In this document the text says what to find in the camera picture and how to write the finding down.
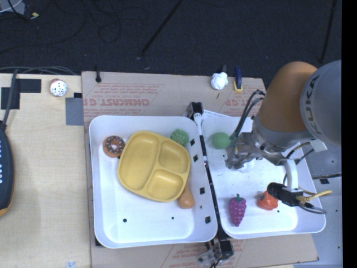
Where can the yellow divided plate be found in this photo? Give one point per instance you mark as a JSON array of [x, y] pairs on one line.
[[152, 163]]

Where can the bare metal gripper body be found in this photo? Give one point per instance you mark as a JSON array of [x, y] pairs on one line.
[[246, 147]]

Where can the white cauliflower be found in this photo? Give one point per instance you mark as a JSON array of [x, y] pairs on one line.
[[219, 80]]

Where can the thin black and white rod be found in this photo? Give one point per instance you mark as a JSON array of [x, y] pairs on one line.
[[207, 169]]

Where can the purple grapes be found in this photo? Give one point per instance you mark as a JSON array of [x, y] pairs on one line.
[[237, 211]]

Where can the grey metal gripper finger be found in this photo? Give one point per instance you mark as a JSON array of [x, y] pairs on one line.
[[231, 160], [242, 163]]

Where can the orange bell pepper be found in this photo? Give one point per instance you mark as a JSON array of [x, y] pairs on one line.
[[266, 202]]

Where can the brown cardboard board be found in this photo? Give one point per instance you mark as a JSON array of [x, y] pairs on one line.
[[167, 93]]

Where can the orange-brown pear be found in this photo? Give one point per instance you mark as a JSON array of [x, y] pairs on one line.
[[186, 201]]

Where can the green smooth ball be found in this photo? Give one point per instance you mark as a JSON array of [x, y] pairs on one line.
[[220, 140]]

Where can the brown sprinkled doughnut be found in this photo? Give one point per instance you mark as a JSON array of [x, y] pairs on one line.
[[109, 147]]

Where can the green bumpy ball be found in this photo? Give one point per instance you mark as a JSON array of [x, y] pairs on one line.
[[180, 137]]

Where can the white printed paper slip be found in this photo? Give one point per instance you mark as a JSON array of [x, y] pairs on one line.
[[214, 113]]

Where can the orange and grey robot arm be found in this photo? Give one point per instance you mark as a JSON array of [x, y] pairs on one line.
[[281, 99]]

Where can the black cylinder on white bracket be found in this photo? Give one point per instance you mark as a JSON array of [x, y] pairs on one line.
[[287, 195]]

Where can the white plastic tray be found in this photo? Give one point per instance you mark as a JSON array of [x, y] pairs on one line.
[[251, 183], [150, 222]]

